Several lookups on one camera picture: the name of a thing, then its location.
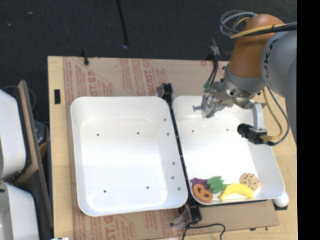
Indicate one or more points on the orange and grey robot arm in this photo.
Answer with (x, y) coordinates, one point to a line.
(252, 51)

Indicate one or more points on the orange pretzel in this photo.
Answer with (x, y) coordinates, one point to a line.
(201, 196)

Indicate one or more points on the black cylinder on white bracket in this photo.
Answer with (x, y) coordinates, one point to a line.
(254, 133)

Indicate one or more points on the green broccoli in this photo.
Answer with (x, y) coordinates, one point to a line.
(216, 184)

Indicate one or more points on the purple grapes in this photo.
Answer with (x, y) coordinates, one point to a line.
(198, 181)

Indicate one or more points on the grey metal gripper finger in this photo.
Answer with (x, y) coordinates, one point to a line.
(216, 107)
(205, 107)

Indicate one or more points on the white plastic tray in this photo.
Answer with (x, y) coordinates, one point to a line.
(215, 154)
(125, 156)

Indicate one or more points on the brown cardboard board red print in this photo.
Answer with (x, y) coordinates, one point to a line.
(140, 74)

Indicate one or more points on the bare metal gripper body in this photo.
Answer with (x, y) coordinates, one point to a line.
(236, 97)

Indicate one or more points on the brown chocolate chip biscuit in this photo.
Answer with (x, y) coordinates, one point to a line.
(250, 180)

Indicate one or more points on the thin black rod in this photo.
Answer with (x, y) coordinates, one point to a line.
(178, 139)

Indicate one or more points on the yellow banana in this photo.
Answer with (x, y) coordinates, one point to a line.
(237, 191)

